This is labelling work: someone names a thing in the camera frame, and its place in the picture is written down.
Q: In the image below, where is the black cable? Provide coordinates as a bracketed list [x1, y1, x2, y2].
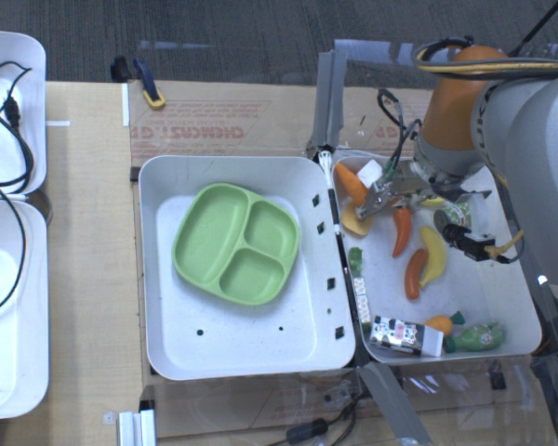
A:
[0, 59, 34, 319]

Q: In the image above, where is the white printed packet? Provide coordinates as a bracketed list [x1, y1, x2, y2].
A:
[352, 276, 371, 325]

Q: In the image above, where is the black cylinder on white bracket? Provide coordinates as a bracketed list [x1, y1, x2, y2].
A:
[441, 191, 498, 263]

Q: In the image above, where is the white plastic tray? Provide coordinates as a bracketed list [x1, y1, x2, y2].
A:
[331, 155, 543, 367]
[0, 29, 47, 196]
[0, 199, 50, 422]
[138, 154, 357, 382]

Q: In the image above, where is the green and white can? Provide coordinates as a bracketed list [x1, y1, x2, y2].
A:
[432, 201, 472, 234]

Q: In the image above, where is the brown cardboard board red print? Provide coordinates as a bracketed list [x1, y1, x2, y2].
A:
[126, 78, 543, 439]

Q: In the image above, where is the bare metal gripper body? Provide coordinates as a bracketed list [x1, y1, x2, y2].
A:
[374, 160, 453, 204]

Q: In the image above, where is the green bottle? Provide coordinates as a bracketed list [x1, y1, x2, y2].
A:
[443, 321, 505, 354]

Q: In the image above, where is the green divided plate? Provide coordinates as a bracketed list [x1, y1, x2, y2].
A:
[170, 182, 301, 307]

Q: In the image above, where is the white cube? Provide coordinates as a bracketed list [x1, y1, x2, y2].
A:
[356, 158, 384, 189]

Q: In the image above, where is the yellow biscuit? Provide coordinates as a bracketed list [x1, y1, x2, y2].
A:
[339, 199, 376, 238]

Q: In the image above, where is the orange sausage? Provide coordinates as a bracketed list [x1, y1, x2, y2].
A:
[404, 247, 430, 302]

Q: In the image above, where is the yellow banana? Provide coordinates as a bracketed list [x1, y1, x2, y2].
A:
[418, 225, 448, 290]

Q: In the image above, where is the orange chili pepper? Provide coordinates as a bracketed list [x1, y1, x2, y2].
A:
[392, 206, 413, 259]

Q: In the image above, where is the black and white carton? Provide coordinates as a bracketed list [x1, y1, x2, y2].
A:
[368, 315, 445, 359]

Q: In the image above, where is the small orange carrot green top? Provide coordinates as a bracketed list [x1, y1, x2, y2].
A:
[423, 310, 467, 336]

